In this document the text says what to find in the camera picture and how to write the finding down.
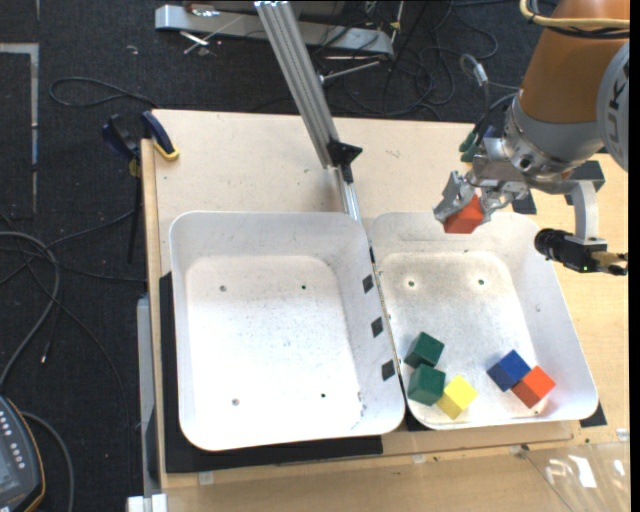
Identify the orange cube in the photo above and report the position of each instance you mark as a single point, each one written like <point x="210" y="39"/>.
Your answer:
<point x="465" y="220"/>
<point x="534" y="387"/>

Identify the blue cube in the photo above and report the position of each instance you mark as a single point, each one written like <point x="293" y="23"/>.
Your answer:
<point x="507" y="371"/>

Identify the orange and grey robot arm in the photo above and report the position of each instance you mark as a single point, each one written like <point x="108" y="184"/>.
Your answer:
<point x="565" y="75"/>

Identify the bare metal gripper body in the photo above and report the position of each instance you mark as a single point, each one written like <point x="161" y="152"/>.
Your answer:
<point x="500" y="175"/>

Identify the white plastic tray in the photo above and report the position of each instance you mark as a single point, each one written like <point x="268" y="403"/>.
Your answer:
<point x="460" y="315"/>
<point x="270" y="330"/>

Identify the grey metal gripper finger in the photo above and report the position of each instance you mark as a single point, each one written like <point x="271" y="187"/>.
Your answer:
<point x="452" y="197"/>
<point x="492" y="205"/>

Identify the pale wood board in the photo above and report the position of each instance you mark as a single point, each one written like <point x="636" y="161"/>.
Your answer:
<point x="240" y="160"/>

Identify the yellow cube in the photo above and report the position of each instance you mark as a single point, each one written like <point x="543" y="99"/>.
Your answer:
<point x="457" y="396"/>

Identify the black cylinder on white bracket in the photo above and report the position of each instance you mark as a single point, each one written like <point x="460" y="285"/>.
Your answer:
<point x="570" y="247"/>

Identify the green cube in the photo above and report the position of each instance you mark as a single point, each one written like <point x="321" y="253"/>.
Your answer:
<point x="425" y="349"/>
<point x="426" y="385"/>

